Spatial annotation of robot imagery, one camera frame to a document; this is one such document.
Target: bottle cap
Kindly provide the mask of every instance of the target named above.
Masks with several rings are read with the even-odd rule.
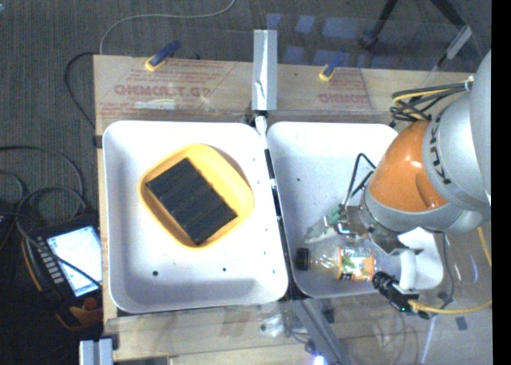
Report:
[[[299,270],[308,270],[309,268],[309,249],[299,248],[295,258],[296,268]]]

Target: black bristle pad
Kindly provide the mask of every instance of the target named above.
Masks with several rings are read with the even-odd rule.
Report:
[[[187,158],[147,187],[197,245],[237,216]]]

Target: plastic bottle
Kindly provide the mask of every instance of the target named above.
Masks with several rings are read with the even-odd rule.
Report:
[[[370,240],[334,237],[299,248],[295,266],[341,281],[372,281],[380,270],[382,252]]]

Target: caster wheel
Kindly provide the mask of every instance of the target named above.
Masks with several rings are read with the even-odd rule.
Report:
[[[378,37],[374,36],[372,32],[366,31],[358,38],[360,46],[366,50],[372,49],[378,42]]]

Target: gray carpet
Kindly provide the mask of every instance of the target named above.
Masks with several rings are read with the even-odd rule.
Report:
[[[4,7],[0,12],[0,146],[31,145],[66,155],[81,171],[88,207],[97,210],[94,130],[66,88],[65,76],[74,99],[93,122],[92,61],[87,53],[99,53],[100,42],[108,29],[121,19],[134,15],[209,14],[224,9],[230,1],[0,0]],[[492,0],[451,1],[472,28],[474,36],[465,58],[449,69],[473,71],[491,47]],[[342,26],[348,20],[352,26],[362,29],[378,18],[384,2],[236,0],[229,10],[209,18],[136,18],[114,26],[106,34],[102,53],[150,56],[171,40],[179,39],[183,44],[176,55],[179,58],[250,61],[252,31],[274,26],[280,32],[282,62],[289,59],[315,64],[316,50],[346,47],[349,53],[352,40],[345,46],[341,36],[326,39],[318,27],[310,34],[297,35],[293,29],[300,18],[313,17],[317,19],[316,23],[322,23],[319,25],[322,28],[327,22],[339,24],[339,19],[343,19]],[[281,17],[277,22],[276,15]],[[428,40],[436,40],[435,48],[440,51],[452,35],[449,33],[452,27],[427,0],[400,0],[391,19],[396,23],[423,24],[420,32],[410,36],[408,44],[400,47],[398,54],[401,58],[408,57],[407,54],[414,50],[414,38],[426,38],[421,42],[424,57],[428,53]],[[396,50],[390,48],[391,40],[389,30],[377,51],[382,57],[395,56]],[[296,56],[288,54],[288,47],[296,43],[305,51],[299,57],[303,61],[296,61]],[[439,53],[435,50],[428,54],[437,57]],[[375,62],[390,68],[405,68],[403,66],[408,61],[369,60],[364,61],[364,65],[375,66]],[[347,60],[346,64],[352,65],[353,61]],[[427,69],[430,60],[422,65]],[[60,157],[38,150],[0,152],[0,170],[19,177],[27,192],[49,186],[78,189],[68,164]],[[15,202],[17,198],[12,176],[0,174],[0,199]],[[75,209],[76,199],[65,192],[50,193],[41,200],[39,207],[47,220],[65,219]],[[65,331],[53,315],[41,309],[35,299],[34,285],[20,259],[17,243],[12,248],[12,258],[6,257],[5,249],[0,251],[0,260],[8,260],[14,276],[0,284],[0,363],[77,363],[77,341],[83,335]],[[101,330],[90,332],[92,336],[101,334]]]

